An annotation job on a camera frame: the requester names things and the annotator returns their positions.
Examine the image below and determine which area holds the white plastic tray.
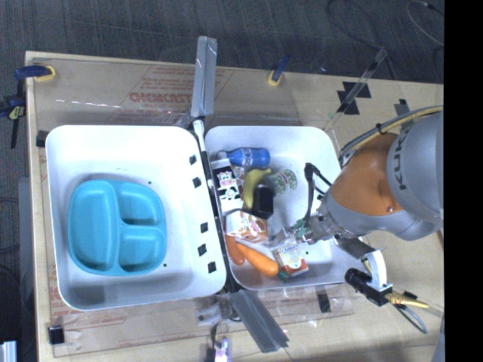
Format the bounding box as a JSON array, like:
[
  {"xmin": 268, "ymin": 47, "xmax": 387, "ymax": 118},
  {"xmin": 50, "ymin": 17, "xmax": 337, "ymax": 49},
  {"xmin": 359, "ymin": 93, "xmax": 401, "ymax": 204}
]
[
  {"xmin": 203, "ymin": 125, "xmax": 374, "ymax": 291},
  {"xmin": 45, "ymin": 124, "xmax": 228, "ymax": 312}
]

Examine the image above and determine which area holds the orange sausage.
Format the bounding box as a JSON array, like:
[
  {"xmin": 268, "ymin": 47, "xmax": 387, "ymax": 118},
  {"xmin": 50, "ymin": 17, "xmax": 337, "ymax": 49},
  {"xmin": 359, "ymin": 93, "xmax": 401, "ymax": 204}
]
[{"xmin": 224, "ymin": 233, "xmax": 247, "ymax": 267}]

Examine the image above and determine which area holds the green and white can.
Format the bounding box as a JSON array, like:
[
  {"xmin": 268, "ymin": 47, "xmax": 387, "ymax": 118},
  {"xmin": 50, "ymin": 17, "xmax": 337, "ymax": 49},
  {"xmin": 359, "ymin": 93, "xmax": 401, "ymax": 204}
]
[{"xmin": 265, "ymin": 168, "xmax": 298, "ymax": 197}]

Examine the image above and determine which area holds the yellow banana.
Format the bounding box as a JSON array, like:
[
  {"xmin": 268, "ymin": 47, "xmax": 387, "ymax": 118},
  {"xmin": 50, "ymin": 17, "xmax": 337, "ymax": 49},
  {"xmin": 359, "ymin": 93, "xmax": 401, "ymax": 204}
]
[{"xmin": 241, "ymin": 167, "xmax": 273, "ymax": 210}]

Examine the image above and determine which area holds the black box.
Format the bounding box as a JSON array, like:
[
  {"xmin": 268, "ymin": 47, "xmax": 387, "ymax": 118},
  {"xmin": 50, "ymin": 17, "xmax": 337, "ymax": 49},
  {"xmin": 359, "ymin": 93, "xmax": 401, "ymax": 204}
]
[{"xmin": 251, "ymin": 183, "xmax": 275, "ymax": 220}]

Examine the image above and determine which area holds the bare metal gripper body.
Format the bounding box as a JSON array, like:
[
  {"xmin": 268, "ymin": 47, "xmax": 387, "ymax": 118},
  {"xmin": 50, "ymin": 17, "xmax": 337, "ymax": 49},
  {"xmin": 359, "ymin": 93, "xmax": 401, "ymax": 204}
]
[{"xmin": 289, "ymin": 216, "xmax": 338, "ymax": 246}]

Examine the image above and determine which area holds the orange carrot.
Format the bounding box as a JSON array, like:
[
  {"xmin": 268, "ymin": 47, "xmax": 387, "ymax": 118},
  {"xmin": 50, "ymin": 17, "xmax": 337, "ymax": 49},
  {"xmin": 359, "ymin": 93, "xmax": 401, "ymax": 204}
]
[{"xmin": 235, "ymin": 241, "xmax": 291, "ymax": 281}]

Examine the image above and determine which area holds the white carton with cow print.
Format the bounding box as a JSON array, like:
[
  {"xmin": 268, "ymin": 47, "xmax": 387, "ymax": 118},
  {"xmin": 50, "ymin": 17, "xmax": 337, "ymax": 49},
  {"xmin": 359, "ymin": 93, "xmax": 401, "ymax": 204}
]
[{"xmin": 209, "ymin": 158, "xmax": 245, "ymax": 216}]

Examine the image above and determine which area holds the white carton with orange print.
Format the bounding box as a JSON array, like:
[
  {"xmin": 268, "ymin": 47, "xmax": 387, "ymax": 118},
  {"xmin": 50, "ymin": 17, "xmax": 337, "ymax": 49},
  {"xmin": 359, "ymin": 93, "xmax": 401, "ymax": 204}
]
[{"xmin": 225, "ymin": 210, "xmax": 270, "ymax": 245}]

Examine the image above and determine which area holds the brown cardboard board red print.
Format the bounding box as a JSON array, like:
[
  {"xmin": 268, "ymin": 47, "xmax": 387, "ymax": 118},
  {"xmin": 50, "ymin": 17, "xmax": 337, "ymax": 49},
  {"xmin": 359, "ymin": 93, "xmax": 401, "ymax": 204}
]
[{"xmin": 32, "ymin": 57, "xmax": 355, "ymax": 358}]

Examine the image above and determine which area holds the white and orange juice carton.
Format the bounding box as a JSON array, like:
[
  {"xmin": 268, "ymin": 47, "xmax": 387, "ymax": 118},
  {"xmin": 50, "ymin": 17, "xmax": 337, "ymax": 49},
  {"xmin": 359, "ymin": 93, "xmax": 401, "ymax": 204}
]
[{"xmin": 272, "ymin": 237, "xmax": 310, "ymax": 280}]

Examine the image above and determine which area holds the blue divided plate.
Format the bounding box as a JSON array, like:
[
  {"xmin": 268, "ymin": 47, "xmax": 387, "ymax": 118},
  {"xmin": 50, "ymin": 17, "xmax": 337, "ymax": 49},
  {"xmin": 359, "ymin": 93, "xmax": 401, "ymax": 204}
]
[{"xmin": 66, "ymin": 179, "xmax": 168, "ymax": 278}]

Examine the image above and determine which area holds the blue plastic bottle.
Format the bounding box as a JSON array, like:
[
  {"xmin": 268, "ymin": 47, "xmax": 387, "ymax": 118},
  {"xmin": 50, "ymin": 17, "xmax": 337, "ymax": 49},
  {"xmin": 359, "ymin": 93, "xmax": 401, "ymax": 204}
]
[{"xmin": 216, "ymin": 147, "xmax": 272, "ymax": 168}]

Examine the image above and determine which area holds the black cylinder on white bracket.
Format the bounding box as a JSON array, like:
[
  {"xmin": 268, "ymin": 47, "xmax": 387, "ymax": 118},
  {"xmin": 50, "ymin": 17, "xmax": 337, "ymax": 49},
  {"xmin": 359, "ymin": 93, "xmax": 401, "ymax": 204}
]
[{"xmin": 343, "ymin": 250, "xmax": 394, "ymax": 308}]

